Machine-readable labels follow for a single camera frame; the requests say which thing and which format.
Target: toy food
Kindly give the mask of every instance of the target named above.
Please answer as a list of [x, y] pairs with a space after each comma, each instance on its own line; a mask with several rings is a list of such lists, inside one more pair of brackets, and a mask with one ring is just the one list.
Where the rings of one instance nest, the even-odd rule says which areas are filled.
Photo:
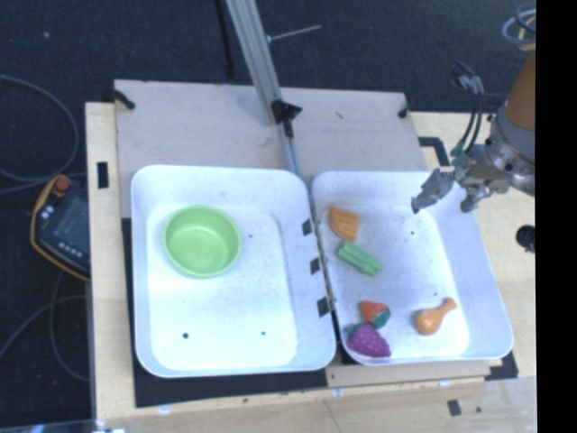
[[390, 309], [384, 303], [364, 300], [359, 303], [359, 309], [364, 322], [371, 324], [374, 328], [383, 327], [390, 318]]
[[439, 330], [445, 315], [455, 308], [457, 308], [457, 304], [449, 297], [444, 299], [443, 304], [437, 308], [421, 309], [415, 318], [415, 327], [418, 333], [424, 336], [434, 334]]
[[379, 260], [370, 253], [364, 252], [361, 247], [344, 240], [336, 254], [339, 258], [355, 266], [360, 272], [374, 276], [381, 269]]
[[370, 357], [390, 356], [389, 344], [371, 324], [358, 324], [347, 329], [348, 346], [353, 351]]
[[359, 234], [359, 215], [338, 207], [328, 209], [328, 221], [333, 231], [347, 241], [355, 242]]

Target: black cable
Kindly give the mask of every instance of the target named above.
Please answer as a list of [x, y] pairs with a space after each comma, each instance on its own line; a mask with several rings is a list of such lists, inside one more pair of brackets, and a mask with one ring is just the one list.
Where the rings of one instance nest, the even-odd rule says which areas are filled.
[[477, 116], [477, 103], [475, 102], [475, 97], [474, 97], [473, 93], [471, 93], [471, 101], [472, 101], [471, 117], [469, 118], [469, 123], [467, 124], [467, 128], [465, 130], [465, 133], [463, 134], [463, 137], [461, 138], [461, 141], [463, 143], [466, 143], [467, 138], [469, 137], [469, 133], [472, 130], [472, 126], [475, 123], [475, 118]]
[[481, 129], [481, 121], [483, 117], [483, 96], [479, 94], [479, 112], [477, 113], [477, 124], [475, 125], [475, 130], [472, 134], [471, 141], [469, 142], [469, 146], [465, 152], [471, 152], [472, 147], [474, 146], [475, 142], [477, 141], [477, 137], [479, 136], [479, 131]]
[[19, 183], [24, 183], [20, 188], [16, 189], [2, 189], [0, 190], [0, 196], [6, 194], [8, 192], [14, 192], [15, 190], [20, 189], [28, 189], [31, 186], [35, 186], [36, 184], [42, 184], [48, 182], [56, 175], [64, 173], [64, 171], [70, 166], [70, 164], [74, 161], [78, 154], [78, 147], [80, 145], [80, 133], [78, 131], [78, 126], [76, 120], [74, 120], [74, 116], [70, 113], [70, 111], [59, 101], [55, 96], [53, 96], [50, 92], [45, 90], [44, 88], [38, 87], [26, 80], [22, 80], [20, 78], [6, 76], [4, 74], [0, 74], [0, 87], [2, 86], [3, 82], [12, 83], [18, 87], [28, 88], [31, 91], [39, 93], [40, 95], [47, 97], [50, 101], [52, 101], [68, 118], [68, 124], [72, 128], [72, 132], [74, 135], [74, 144], [72, 148], [72, 152], [70, 156], [66, 159], [66, 161], [58, 167], [53, 173], [49, 175], [41, 175], [36, 177], [26, 177], [23, 175], [18, 175], [13, 173], [9, 170], [3, 169], [0, 167], [0, 175], [8, 178], [9, 180], [16, 181]]
[[515, 10], [515, 20], [517, 21], [517, 24], [519, 24], [527, 32], [531, 32], [532, 34], [536, 35], [537, 34], [536, 26], [529, 25], [525, 21], [525, 17], [527, 16], [527, 14], [533, 14], [534, 15], [533, 21], [536, 21], [537, 10], [535, 8], [534, 11], [531, 11], [533, 6], [536, 6], [533, 2], [526, 2], [524, 4], [519, 5]]
[[464, 73], [467, 75], [467, 77], [474, 77], [476, 75], [475, 71], [471, 69], [469, 66], [467, 66], [464, 62], [460, 60], [455, 60], [453, 61], [453, 74], [457, 75], [459, 73], [461, 74]]
[[503, 103], [505, 103], [506, 98], [507, 98], [506, 94], [485, 93], [485, 95], [483, 96], [483, 102], [486, 105], [501, 107], [503, 106]]
[[62, 355], [58, 349], [58, 345], [56, 345], [56, 334], [54, 332], [54, 315], [56, 310], [56, 303], [58, 301], [58, 292], [60, 289], [60, 283], [62, 282], [62, 277], [64, 276], [64, 272], [60, 272], [58, 279], [56, 280], [56, 285], [54, 286], [54, 292], [52, 294], [52, 303], [50, 304], [50, 344], [52, 346], [52, 352], [56, 356], [57, 361], [59, 362], [62, 369], [64, 369], [70, 376], [78, 379], [82, 382], [90, 382], [88, 377], [77, 373], [76, 371], [72, 370], [68, 364], [64, 362], [62, 359]]
[[[86, 177], [86, 175], [87, 174], [85, 171], [81, 171], [78, 173], [67, 173], [66, 174], [66, 176], [69, 178]], [[3, 196], [4, 194], [9, 194], [12, 192], [23, 191], [25, 189], [36, 188], [37, 186], [41, 186], [41, 185], [45, 184], [46, 182], [47, 182], [47, 180], [35, 181], [33, 183], [27, 183], [27, 184], [23, 184], [21, 186], [16, 186], [14, 188], [2, 189], [2, 190], [0, 190], [0, 196]]]
[[24, 320], [24, 322], [10, 335], [10, 337], [8, 338], [8, 340], [6, 341], [6, 343], [4, 344], [4, 346], [2, 346], [2, 348], [0, 348], [0, 361], [2, 361], [2, 358], [5, 356], [6, 352], [8, 351], [8, 349], [10, 348], [10, 346], [14, 343], [14, 341], [16, 340], [16, 338], [18, 338], [20, 336], [20, 334], [32, 323], [34, 322], [34, 320], [36, 318], [38, 318], [39, 316], [41, 316], [43, 313], [45, 313], [46, 311], [50, 312], [50, 342], [52, 345], [52, 350], [53, 353], [56, 355], [56, 358], [60, 364], [60, 366], [71, 376], [73, 376], [74, 378], [82, 381], [82, 382], [90, 382], [90, 379], [88, 377], [85, 377], [84, 375], [80, 375], [79, 373], [74, 372], [73, 370], [71, 370], [68, 365], [66, 363], [64, 363], [64, 361], [62, 360], [62, 357], [60, 356], [60, 351], [58, 350], [58, 348], [56, 347], [56, 338], [54, 335], [54, 309], [56, 308], [57, 305], [60, 305], [62, 303], [66, 303], [68, 301], [72, 301], [75, 299], [86, 299], [86, 297], [84, 295], [73, 295], [71, 297], [65, 297], [63, 299], [57, 299], [58, 296], [58, 290], [60, 287], [60, 279], [61, 279], [61, 275], [59, 276], [59, 280], [57, 281], [57, 285], [54, 289], [54, 293], [52, 296], [52, 302], [48, 305], [43, 306], [42, 308], [38, 309], [36, 312], [32, 313], [26, 320]]
[[[521, 12], [519, 14], [519, 18], [525, 18], [528, 16], [535, 16], [536, 17], [536, 9], [535, 10], [526, 10], [524, 12]], [[508, 30], [509, 28], [513, 25], [517, 23], [518, 24], [518, 19], [517, 19], [517, 15], [509, 18], [502, 26], [501, 26], [501, 36], [508, 41], [509, 43], [513, 43], [514, 45], [528, 45], [531, 43], [535, 43], [536, 42], [536, 31], [528, 31], [525, 27], [523, 27], [523, 29], [525, 29], [527, 32], [529, 32], [530, 37], [529, 38], [525, 38], [525, 39], [519, 39], [518, 37], [513, 37], [511, 35], [509, 35]]]

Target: toy cucumber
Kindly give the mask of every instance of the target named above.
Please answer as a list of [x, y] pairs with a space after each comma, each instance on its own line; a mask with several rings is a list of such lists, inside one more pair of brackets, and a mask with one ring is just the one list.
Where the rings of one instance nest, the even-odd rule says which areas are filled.
[[377, 258], [349, 241], [343, 241], [343, 244], [337, 250], [336, 254], [339, 258], [352, 264], [360, 272], [364, 272], [370, 276], [376, 275], [382, 269], [382, 265]]

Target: black carpet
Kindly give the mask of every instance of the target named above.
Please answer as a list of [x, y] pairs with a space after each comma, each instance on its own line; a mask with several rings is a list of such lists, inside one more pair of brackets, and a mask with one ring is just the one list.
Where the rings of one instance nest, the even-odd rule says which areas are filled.
[[[449, 82], [463, 60], [485, 89], [504, 98], [525, 54], [500, 37], [518, 5], [535, 0], [257, 0], [283, 87], [403, 91], [418, 111], [469, 111]], [[0, 0], [0, 75], [45, 88], [66, 105], [82, 134], [67, 172], [85, 170], [84, 104], [101, 101], [116, 78], [250, 84], [228, 14], [229, 77], [215, 0]], [[0, 84], [0, 169], [53, 173], [74, 151], [67, 117], [46, 98]], [[59, 270], [30, 247], [40, 186], [6, 193], [0, 176], [0, 351], [52, 298]], [[83, 294], [65, 277], [60, 296]], [[57, 309], [62, 357], [87, 373], [86, 307]], [[50, 345], [48, 314], [0, 358], [0, 428], [90, 418], [90, 387], [65, 372]]]

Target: green bowl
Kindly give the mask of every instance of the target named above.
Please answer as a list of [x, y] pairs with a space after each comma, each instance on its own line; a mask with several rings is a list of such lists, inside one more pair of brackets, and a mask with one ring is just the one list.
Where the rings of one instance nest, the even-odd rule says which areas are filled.
[[172, 215], [164, 226], [162, 243], [172, 264], [196, 278], [228, 271], [243, 244], [234, 221], [208, 206], [186, 207]]

